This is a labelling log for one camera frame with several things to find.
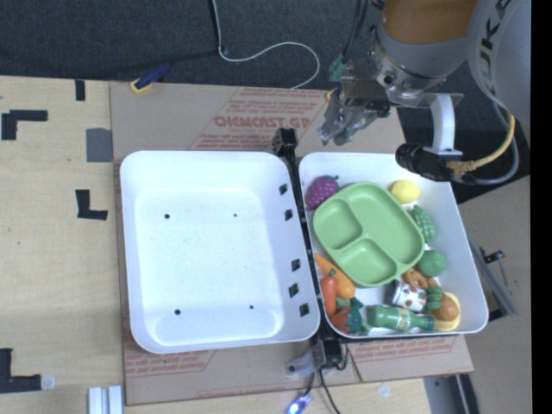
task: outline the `white cable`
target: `white cable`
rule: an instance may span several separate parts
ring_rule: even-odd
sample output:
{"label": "white cable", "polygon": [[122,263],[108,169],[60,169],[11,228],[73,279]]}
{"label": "white cable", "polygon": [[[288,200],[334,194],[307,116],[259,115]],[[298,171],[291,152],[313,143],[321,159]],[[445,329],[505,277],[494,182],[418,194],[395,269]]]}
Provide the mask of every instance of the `white cable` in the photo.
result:
{"label": "white cable", "polygon": [[320,72],[320,59],[318,58],[318,55],[316,52],[314,52],[312,50],[311,47],[308,47],[307,45],[304,45],[303,43],[297,43],[296,41],[282,41],[281,43],[277,43],[275,45],[272,45],[270,47],[267,47],[266,49],[263,49],[262,51],[260,51],[259,53],[256,53],[254,55],[251,55],[250,57],[246,57],[246,58],[243,58],[243,59],[231,59],[229,57],[227,57],[226,55],[224,55],[223,53],[223,37],[222,37],[222,34],[221,34],[221,27],[220,27],[220,21],[219,21],[219,18],[218,18],[218,9],[216,8],[216,1],[215,0],[211,0],[212,3],[213,3],[213,12],[215,14],[215,21],[216,21],[216,33],[218,35],[218,55],[220,56],[220,58],[222,58],[223,60],[225,61],[228,61],[229,63],[243,63],[245,61],[250,61],[250,60],[254,60],[258,57],[260,57],[262,54],[264,53],[267,53],[268,51],[271,51],[272,49],[275,49],[276,47],[281,47],[281,46],[299,46],[299,47],[303,47],[305,48],[307,51],[309,51],[312,56],[315,58],[315,60],[317,61],[317,69],[315,70],[314,74],[312,74],[312,76],[305,80],[303,83],[301,83],[300,85],[296,85],[296,86],[293,86],[292,89],[298,89],[299,87],[302,87],[304,85],[307,85],[309,84],[314,78],[317,77],[318,73]]}

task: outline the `green bottle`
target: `green bottle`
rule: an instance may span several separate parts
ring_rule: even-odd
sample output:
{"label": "green bottle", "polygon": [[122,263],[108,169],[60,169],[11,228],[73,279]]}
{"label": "green bottle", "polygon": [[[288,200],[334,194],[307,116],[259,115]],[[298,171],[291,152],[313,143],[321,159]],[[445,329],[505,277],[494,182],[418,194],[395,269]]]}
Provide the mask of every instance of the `green bottle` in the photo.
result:
{"label": "green bottle", "polygon": [[422,316],[402,307],[385,307],[374,305],[367,309],[368,323],[373,327],[385,327],[397,331],[408,331],[413,328],[432,330],[435,319],[432,316]]}

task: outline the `divided green plate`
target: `divided green plate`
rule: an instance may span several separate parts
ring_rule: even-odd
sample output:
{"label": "divided green plate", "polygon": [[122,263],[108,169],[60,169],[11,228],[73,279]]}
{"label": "divided green plate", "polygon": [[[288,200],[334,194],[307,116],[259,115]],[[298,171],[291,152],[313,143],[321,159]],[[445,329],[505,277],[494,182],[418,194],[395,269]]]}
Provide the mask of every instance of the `divided green plate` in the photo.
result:
{"label": "divided green plate", "polygon": [[315,210],[312,226],[322,248],[357,285],[391,282],[423,254],[416,223],[375,183],[355,183],[326,199]]}

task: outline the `cardboard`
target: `cardboard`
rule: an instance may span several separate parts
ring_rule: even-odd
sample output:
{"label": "cardboard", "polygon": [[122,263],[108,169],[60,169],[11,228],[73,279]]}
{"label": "cardboard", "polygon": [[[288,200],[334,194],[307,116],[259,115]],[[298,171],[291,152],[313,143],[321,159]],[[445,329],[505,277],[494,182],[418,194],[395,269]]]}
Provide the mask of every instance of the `cardboard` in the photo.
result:
{"label": "cardboard", "polygon": [[[392,154],[404,142],[393,111],[358,132],[347,146],[323,146],[317,128],[325,107],[324,91],[157,84],[137,96],[128,83],[110,83],[127,405],[305,388],[306,379],[288,376],[285,363],[306,352],[310,343],[163,355],[138,347],[129,328],[126,295],[122,160],[138,150],[267,150],[278,128],[297,130],[299,159],[322,150]],[[473,370],[463,336],[352,343],[348,349],[349,366],[330,372],[328,385]]]}

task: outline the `black hole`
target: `black hole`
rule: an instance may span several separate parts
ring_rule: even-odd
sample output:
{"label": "black hole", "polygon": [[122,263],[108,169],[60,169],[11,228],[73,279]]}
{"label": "black hole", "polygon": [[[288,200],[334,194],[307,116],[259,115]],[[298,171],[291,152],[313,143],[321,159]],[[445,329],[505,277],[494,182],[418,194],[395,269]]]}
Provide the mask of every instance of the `black hole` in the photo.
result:
{"label": "black hole", "polygon": [[291,287],[287,289],[290,293],[290,298],[293,298],[297,293],[299,293],[299,285],[293,284]]}
{"label": "black hole", "polygon": [[309,314],[309,305],[308,304],[301,305],[299,307],[299,314],[301,315],[301,317],[303,317],[306,314]]}

